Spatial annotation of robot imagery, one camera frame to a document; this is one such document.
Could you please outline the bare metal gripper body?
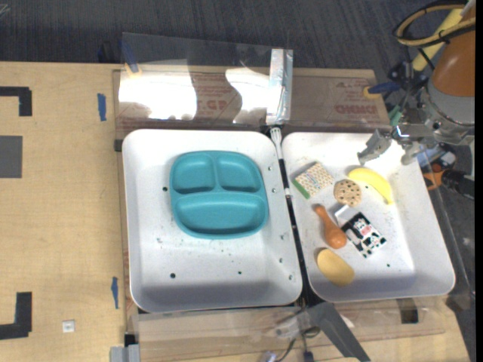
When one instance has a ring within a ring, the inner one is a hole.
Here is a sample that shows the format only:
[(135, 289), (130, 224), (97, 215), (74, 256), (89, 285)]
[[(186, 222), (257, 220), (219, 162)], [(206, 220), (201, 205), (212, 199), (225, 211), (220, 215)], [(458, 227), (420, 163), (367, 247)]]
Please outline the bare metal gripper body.
[(473, 124), (455, 121), (431, 103), (396, 106), (391, 111), (391, 125), (393, 139), (405, 145), (446, 143), (463, 146), (475, 139)]

